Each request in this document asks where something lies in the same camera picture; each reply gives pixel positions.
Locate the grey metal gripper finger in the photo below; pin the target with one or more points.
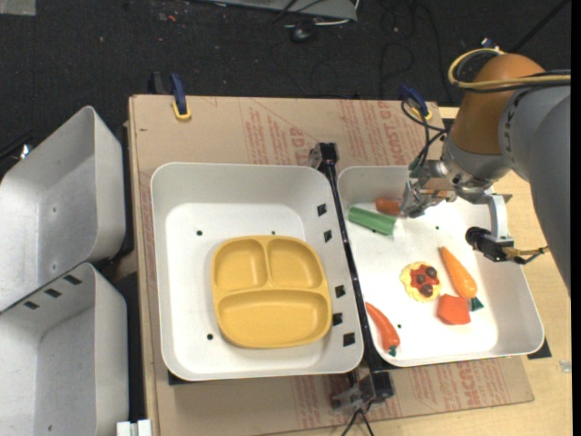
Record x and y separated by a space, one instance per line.
406 202
420 209

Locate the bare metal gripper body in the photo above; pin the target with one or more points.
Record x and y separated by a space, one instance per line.
438 184

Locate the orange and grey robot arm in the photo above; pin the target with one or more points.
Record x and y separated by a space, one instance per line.
522 121

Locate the red sausage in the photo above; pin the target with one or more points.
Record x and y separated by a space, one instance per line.
387 205

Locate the orange carrot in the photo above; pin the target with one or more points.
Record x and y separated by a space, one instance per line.
459 273

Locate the thin black rod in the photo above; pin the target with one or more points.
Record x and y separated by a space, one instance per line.
349 252

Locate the yellow pizza slice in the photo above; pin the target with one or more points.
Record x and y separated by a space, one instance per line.
414 289

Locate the orange wedge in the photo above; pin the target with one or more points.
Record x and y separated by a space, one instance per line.
453 311

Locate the orange chili pepper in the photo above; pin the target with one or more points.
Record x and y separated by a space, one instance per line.
383 325

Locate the white plastic tray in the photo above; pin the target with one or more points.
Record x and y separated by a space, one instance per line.
59 361
54 207
190 334
454 343

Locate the yellow divided plate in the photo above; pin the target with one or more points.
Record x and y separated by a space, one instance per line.
272 314

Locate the black computer mouse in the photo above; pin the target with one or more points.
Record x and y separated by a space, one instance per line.
302 31

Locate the brown cardboard board red print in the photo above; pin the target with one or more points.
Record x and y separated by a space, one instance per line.
218 130

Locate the black cylinder on white bracket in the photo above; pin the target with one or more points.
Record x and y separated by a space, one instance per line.
497 218

